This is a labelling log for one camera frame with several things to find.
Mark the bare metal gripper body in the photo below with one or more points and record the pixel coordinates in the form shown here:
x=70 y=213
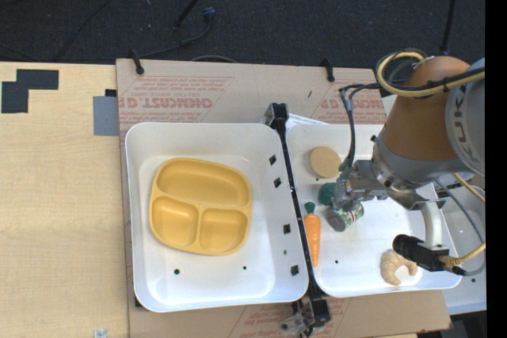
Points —
x=366 y=182

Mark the orange carrot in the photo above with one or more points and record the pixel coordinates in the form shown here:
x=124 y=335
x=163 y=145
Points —
x=312 y=233

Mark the thin black rod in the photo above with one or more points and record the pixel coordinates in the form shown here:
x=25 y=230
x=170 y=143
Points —
x=299 y=217

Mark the tan round biscuit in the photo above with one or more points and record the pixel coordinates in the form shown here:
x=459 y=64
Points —
x=325 y=161

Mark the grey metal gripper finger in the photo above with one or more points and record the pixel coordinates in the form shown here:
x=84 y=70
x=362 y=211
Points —
x=340 y=197
x=352 y=203

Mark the black cylinder on white bracket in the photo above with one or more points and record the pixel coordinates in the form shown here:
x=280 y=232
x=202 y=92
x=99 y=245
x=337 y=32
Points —
x=420 y=251

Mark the small green and red can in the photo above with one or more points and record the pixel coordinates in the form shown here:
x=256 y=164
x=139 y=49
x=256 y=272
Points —
x=344 y=218

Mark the beige croissant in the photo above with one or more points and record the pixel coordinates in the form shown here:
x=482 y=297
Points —
x=390 y=267

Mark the brown cardboard board red print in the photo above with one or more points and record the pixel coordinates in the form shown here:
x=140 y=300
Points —
x=237 y=95

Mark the white plastic tray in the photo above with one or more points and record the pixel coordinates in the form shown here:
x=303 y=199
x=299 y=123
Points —
x=222 y=281
x=364 y=249

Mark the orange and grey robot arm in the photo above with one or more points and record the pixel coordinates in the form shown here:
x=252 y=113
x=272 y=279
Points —
x=424 y=122

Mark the green broccoli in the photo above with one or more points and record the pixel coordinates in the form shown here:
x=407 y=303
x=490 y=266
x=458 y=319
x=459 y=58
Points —
x=326 y=194

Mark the yellow divided plate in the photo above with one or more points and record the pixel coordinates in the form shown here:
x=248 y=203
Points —
x=200 y=206

